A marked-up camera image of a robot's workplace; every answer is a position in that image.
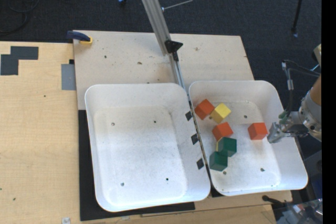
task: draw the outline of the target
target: black bracket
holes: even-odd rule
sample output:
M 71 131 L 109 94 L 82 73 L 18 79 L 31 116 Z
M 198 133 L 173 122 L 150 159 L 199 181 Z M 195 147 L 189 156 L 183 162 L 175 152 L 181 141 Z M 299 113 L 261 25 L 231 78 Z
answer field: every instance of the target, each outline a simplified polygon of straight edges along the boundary
M 173 58 L 175 61 L 178 61 L 179 57 L 177 56 L 177 51 L 183 46 L 183 43 L 172 41 L 172 40 L 166 40 L 165 43 L 167 52 L 169 54 L 173 54 Z

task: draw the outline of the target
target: orange block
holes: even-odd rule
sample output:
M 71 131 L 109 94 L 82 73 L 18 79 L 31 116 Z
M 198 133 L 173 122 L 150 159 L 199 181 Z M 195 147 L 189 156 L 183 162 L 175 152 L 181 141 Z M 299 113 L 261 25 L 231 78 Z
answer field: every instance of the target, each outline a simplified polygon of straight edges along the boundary
M 218 141 L 224 136 L 230 137 L 233 134 L 233 131 L 230 125 L 228 124 L 228 122 L 223 122 L 217 125 L 216 127 L 214 127 L 212 130 L 212 133 L 214 134 L 214 136 L 216 137 L 216 140 Z
M 197 116 L 203 120 L 206 116 L 210 115 L 210 113 L 215 109 L 215 107 L 207 100 L 204 99 L 198 106 L 195 108 L 195 113 Z
M 268 134 L 268 130 L 264 122 L 252 123 L 247 130 L 251 140 L 261 140 Z

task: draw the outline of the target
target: wooden block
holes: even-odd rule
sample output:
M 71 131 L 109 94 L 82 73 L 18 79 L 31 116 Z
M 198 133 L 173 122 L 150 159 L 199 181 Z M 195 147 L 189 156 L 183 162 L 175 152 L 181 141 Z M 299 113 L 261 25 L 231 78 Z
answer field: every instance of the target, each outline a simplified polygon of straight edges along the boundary
M 203 120 L 206 116 L 210 115 L 210 113 L 215 109 L 215 107 L 207 100 L 204 99 L 198 106 L 195 108 L 195 113 L 197 116 Z
M 217 126 L 215 126 L 212 130 L 212 133 L 216 137 L 216 140 L 218 141 L 224 136 L 231 136 L 233 134 L 233 131 L 228 124 L 228 122 L 223 122 Z
M 247 130 L 251 140 L 262 140 L 268 134 L 268 130 L 264 122 L 252 123 Z
M 237 152 L 237 140 L 230 137 L 222 137 L 216 145 L 220 155 L 232 157 Z
M 223 171 L 227 167 L 227 155 L 221 155 L 217 151 L 210 155 L 209 167 L 212 170 Z
M 230 113 L 231 110 L 225 104 L 220 103 L 213 112 L 211 112 L 210 116 L 219 124 Z

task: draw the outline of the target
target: black carpet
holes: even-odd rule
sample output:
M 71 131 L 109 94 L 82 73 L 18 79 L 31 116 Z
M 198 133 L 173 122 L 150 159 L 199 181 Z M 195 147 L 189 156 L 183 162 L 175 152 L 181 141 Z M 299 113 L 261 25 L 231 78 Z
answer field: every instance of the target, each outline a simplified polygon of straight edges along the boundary
M 159 1 L 168 7 L 187 0 Z M 241 36 L 254 78 L 272 83 L 286 107 L 282 60 L 311 69 L 317 65 L 313 49 L 321 43 L 322 0 L 302 0 L 295 37 L 297 5 L 298 0 L 193 0 L 164 16 L 170 33 Z M 0 40 L 67 42 L 66 32 L 73 29 L 153 32 L 141 0 L 128 0 L 124 7 L 118 0 L 0 0 Z M 316 78 L 300 73 L 292 78 L 297 110 Z M 313 151 L 306 155 L 321 148 L 314 140 L 300 143 Z

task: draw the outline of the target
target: white tray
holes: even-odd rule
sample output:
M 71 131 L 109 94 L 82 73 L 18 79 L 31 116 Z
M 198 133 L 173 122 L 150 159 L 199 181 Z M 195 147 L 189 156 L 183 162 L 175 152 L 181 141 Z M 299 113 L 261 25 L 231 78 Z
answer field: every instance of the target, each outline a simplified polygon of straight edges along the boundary
M 228 159 L 223 172 L 210 170 L 213 186 L 222 195 L 233 196 L 273 190 L 302 189 L 308 182 L 295 139 L 286 137 L 270 144 L 267 138 L 252 141 L 247 128 L 254 122 L 265 122 L 267 128 L 278 122 L 283 111 L 277 90 L 266 81 L 197 81 L 189 89 L 195 108 L 207 98 L 214 106 L 226 104 L 231 114 L 227 121 L 237 140 L 237 153 Z M 207 160 L 216 149 L 212 129 L 216 122 L 209 117 L 197 125 Z
M 101 84 L 85 94 L 96 199 L 107 211 L 206 198 L 210 181 L 186 92 L 174 83 Z

